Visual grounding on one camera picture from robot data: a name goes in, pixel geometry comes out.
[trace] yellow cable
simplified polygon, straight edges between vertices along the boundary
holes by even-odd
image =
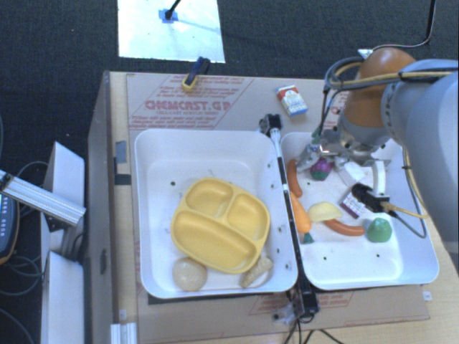
[[[353,67],[360,66],[361,62],[351,62],[350,64],[344,65],[343,67],[340,67],[336,72],[335,76],[339,77],[341,74],[343,74],[345,71],[352,69]]]
[[[391,204],[387,201],[382,201],[381,206],[386,210],[386,211],[399,211],[400,213],[405,213],[410,216],[415,216],[416,218],[421,218],[421,219],[426,219],[429,218],[428,214],[418,214],[418,213],[413,213],[412,211],[400,208],[398,206],[395,206],[394,204]]]
[[[407,175],[408,175],[408,179],[410,180],[411,187],[413,187],[413,191],[415,192],[415,195],[417,199],[419,200],[421,207],[423,209],[426,209],[424,205],[424,201],[422,200],[419,188],[417,187],[415,177],[413,176],[413,172],[411,170],[410,156],[408,155],[408,152],[406,151],[406,149],[403,150],[403,158],[404,158],[404,164],[407,166]]]
[[[330,81],[332,85],[355,85],[355,84],[365,84],[368,82],[375,82],[377,80],[390,80],[390,79],[404,79],[404,78],[423,78],[423,77],[446,77],[452,72],[393,72],[390,74],[383,74],[383,75],[376,75],[374,77],[366,77],[364,79],[357,79],[357,80],[347,80],[343,82],[335,82],[333,80]]]

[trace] purple toy vegetable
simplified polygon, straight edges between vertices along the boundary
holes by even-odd
[[[323,181],[327,178],[332,169],[333,161],[320,157],[316,164],[311,167],[310,172],[315,180]]]

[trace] black connector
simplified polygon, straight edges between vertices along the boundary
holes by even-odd
[[[278,114],[268,114],[260,120],[258,125],[260,126],[260,131],[266,136],[270,137],[271,129],[275,128],[280,130],[282,128],[282,120]]]
[[[373,211],[373,213],[384,213],[385,210],[381,205],[383,201],[389,201],[388,196],[375,196],[372,195],[370,192],[373,189],[367,185],[363,185],[361,183],[356,183],[352,186],[351,192],[354,198],[356,198],[361,203],[365,204],[365,206]]]

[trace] toy lime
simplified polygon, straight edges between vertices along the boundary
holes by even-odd
[[[369,225],[366,236],[372,242],[387,242],[392,235],[390,223],[383,218],[376,218]]]

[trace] small yellow object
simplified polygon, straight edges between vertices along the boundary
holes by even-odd
[[[182,198],[171,223],[175,245],[201,264],[230,274],[250,269],[270,230],[261,200],[218,178],[202,178]]]
[[[312,205],[312,207],[308,210],[308,215],[312,222],[328,221],[330,219],[341,218],[343,216],[336,206],[327,201],[322,201],[321,203]]]
[[[194,85],[196,84],[197,80],[198,80],[198,77],[194,77],[194,79],[191,81],[190,84],[187,84],[187,80],[188,80],[188,75],[181,81],[181,87],[184,89],[184,90],[192,90]]]

